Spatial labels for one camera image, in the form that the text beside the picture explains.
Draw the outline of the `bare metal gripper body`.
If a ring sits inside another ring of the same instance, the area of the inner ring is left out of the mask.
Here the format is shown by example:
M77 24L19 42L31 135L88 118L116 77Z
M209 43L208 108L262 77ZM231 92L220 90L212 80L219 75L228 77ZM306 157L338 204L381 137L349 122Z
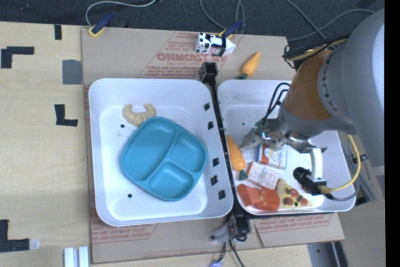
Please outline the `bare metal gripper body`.
M326 128L327 121L305 119L261 119L256 123L256 133L262 143L275 150L288 145L299 153L310 153L316 148L309 139Z

